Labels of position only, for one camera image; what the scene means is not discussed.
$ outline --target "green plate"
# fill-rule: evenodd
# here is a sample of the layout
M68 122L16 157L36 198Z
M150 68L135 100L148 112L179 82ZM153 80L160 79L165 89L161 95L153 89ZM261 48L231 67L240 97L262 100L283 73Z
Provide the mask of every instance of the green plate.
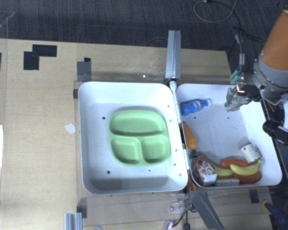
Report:
M109 122L109 139L113 156L124 165L159 164L170 155L167 124L153 111L114 113Z

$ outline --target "white wire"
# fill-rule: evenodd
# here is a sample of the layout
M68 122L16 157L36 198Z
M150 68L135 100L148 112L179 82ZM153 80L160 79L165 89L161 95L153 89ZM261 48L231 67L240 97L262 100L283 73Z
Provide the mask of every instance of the white wire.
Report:
M193 11L194 11L195 15L196 15L199 19L201 19L202 21L205 21L205 22L208 22L208 23L219 23L219 22L224 22L224 21L228 20L228 19L232 16L232 14L233 14L233 12L234 12L234 10L235 10L235 7L236 7L236 5L237 5L238 0L235 0L234 6L232 7L230 14L229 14L225 19L220 20L220 21L209 21L209 20L206 20L206 19L202 18L201 16L199 16L199 15L197 14L196 10L195 10L195 7L196 7L199 3L201 3L201 2L207 3L207 0L199 1L199 2L197 2L197 3L194 5Z

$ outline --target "plastic bottle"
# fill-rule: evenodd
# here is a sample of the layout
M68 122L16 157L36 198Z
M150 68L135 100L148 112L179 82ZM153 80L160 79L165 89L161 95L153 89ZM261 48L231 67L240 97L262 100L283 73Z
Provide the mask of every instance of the plastic bottle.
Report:
M209 106L210 104L211 102L209 99L184 102L180 104L180 113L181 115L186 116L190 113L198 112L202 110L204 106Z

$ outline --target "can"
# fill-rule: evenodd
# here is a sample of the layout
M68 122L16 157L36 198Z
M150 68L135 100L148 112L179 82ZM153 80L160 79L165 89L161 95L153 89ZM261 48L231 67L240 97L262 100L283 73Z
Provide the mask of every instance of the can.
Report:
M240 148L240 151L242 152L248 163L253 163L259 158L261 158L258 150L253 146L252 143L243 146L242 148Z

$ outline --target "carrot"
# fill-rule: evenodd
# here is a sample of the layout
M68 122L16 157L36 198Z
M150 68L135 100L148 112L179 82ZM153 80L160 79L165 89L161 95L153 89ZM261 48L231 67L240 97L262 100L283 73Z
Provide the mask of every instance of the carrot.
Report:
M224 159L221 161L220 165L222 168L228 168L231 164L236 164L241 167L248 167L247 161L241 159Z
M238 179L240 181L240 184L251 184L258 182L261 179L261 174L260 172L256 172L255 174L249 176L234 174L234 178Z
M183 124L184 136L186 138L187 148L189 148L190 150L196 149L197 148L197 142L196 142L194 135L192 134L190 128L187 126L187 124L185 122L182 122L182 124Z

